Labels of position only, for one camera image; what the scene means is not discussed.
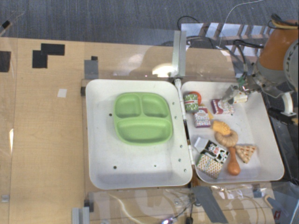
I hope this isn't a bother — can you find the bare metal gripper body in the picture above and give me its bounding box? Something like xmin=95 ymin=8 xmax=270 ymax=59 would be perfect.
xmin=242 ymin=69 xmax=266 ymax=93

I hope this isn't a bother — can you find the white cake slice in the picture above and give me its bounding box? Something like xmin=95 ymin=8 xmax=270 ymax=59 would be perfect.
xmin=233 ymin=93 xmax=248 ymax=105

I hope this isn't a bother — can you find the dark red carton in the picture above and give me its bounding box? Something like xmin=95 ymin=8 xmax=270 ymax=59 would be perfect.
xmin=211 ymin=98 xmax=235 ymax=115

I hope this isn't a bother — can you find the yellow corn cob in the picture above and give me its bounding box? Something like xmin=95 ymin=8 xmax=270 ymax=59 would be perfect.
xmin=212 ymin=120 xmax=231 ymax=135

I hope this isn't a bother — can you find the pink and white carton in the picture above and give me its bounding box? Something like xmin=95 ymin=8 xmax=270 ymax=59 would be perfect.
xmin=193 ymin=106 xmax=211 ymax=128

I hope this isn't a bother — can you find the green and white can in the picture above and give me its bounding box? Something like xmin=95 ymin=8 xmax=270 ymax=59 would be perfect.
xmin=183 ymin=94 xmax=200 ymax=113

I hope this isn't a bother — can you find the white plastic tray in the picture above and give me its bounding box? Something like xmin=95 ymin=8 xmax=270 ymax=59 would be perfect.
xmin=85 ymin=79 xmax=193 ymax=190
xmin=181 ymin=81 xmax=285 ymax=184

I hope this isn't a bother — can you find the tan doughnut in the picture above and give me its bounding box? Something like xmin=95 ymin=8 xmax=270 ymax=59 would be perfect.
xmin=214 ymin=129 xmax=239 ymax=147

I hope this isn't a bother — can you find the cow print milk carton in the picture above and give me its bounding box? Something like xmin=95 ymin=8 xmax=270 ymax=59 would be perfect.
xmin=194 ymin=136 xmax=229 ymax=166

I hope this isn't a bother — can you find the tan pie slice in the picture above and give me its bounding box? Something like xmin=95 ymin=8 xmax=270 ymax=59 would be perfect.
xmin=235 ymin=144 xmax=257 ymax=164

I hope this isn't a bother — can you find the orange chicken drumstick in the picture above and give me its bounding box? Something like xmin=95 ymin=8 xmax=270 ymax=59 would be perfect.
xmin=227 ymin=146 xmax=242 ymax=176

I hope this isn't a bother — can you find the orange patterned carton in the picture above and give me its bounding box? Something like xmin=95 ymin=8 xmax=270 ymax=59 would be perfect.
xmin=196 ymin=153 xmax=223 ymax=180

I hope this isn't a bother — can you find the green divided plate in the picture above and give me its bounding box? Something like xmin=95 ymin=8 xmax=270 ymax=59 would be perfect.
xmin=113 ymin=92 xmax=174 ymax=146

